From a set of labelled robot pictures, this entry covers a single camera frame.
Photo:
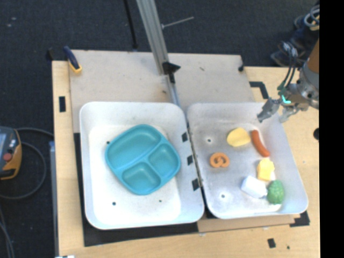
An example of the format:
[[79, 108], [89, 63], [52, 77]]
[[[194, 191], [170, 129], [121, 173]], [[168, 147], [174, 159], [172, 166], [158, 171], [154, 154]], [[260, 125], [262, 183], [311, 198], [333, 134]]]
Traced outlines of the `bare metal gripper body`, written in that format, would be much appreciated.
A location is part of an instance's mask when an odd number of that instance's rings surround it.
[[306, 111], [309, 107], [319, 109], [319, 91], [313, 86], [290, 84], [287, 87], [286, 99], [290, 101], [290, 106], [302, 111]]

